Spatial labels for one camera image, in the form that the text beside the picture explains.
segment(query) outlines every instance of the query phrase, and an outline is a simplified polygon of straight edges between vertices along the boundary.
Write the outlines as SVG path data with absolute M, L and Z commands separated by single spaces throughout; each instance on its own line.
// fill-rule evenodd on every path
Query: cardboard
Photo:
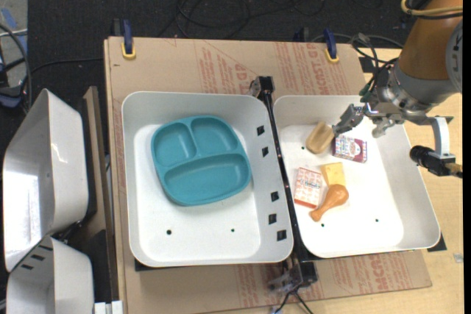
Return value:
M 136 58 L 121 53 L 122 38 L 105 41 L 118 288 L 126 313 L 208 313 L 276 306 L 268 281 L 281 266 L 221 265 L 135 270 L 127 227 L 121 103 L 139 90 L 247 93 L 257 76 L 272 76 L 274 96 L 357 94 L 364 75 L 356 51 L 339 45 L 339 62 L 322 43 L 135 38 Z M 307 301 L 431 286 L 421 251 L 315 262 L 319 281 L 300 291 Z

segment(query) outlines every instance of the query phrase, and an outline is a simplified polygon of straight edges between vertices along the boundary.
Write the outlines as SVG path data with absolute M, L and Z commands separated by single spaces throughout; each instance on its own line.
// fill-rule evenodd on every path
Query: blue plate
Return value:
M 252 176 L 249 159 L 233 128 L 212 115 L 163 125 L 152 136 L 151 152 L 166 194 L 184 206 L 236 195 Z

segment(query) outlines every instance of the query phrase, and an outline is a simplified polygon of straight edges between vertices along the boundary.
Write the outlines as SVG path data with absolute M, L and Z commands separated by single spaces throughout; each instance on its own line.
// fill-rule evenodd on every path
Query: blue clamp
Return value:
M 134 40 L 132 39 L 131 33 L 131 22 L 129 20 L 123 20 L 123 36 L 124 42 L 121 43 L 121 50 L 125 59 L 135 59 L 135 46 Z
M 339 61 L 339 57 L 337 56 L 336 39 L 330 29 L 324 29 L 324 38 L 325 44 L 327 45 L 327 48 L 325 49 L 325 56 L 327 57 L 327 60 L 330 63 L 337 63 Z

